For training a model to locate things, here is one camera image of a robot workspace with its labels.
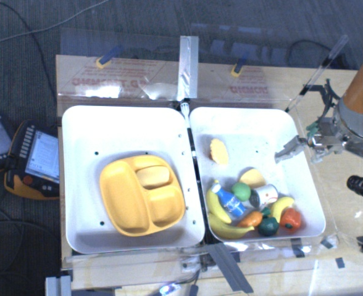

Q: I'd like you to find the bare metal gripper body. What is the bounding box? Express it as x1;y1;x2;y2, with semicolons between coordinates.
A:
307;115;363;163

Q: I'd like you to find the white plastic tray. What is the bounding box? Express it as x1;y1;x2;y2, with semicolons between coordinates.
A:
61;104;206;255
188;106;327;244

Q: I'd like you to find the yellow toy lemon wedge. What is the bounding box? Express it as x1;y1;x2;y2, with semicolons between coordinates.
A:
238;168;267;189

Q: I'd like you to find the small white can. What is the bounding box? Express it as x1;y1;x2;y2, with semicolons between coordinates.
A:
249;183;279;209

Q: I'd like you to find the yellow banana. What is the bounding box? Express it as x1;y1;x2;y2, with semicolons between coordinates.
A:
206;189;233;225
207;212;256;240
269;195;295;223

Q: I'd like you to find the green toy ball fruit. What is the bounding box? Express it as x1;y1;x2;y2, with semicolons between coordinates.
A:
231;181;252;202

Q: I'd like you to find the orange toy pepper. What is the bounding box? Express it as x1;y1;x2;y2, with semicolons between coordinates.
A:
279;207;303;230

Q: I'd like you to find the yellow ridged toy food slice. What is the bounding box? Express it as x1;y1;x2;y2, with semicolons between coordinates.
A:
209;138;230;166

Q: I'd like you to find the blue toy bottle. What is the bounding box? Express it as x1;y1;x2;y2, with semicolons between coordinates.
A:
211;179;247;219

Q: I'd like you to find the green toy pepper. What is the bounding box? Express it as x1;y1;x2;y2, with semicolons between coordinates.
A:
257;216;280;237

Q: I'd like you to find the orange carrot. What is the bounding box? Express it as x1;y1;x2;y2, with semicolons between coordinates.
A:
236;207;272;229

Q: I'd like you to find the brown cardboard board red print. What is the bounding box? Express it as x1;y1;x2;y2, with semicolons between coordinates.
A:
55;54;363;290

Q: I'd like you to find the yellow divided plate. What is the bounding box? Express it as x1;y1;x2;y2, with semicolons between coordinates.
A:
99;154;186;237

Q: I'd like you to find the black cylinder on white bracket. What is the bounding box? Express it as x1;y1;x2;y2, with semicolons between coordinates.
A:
346;175;363;197

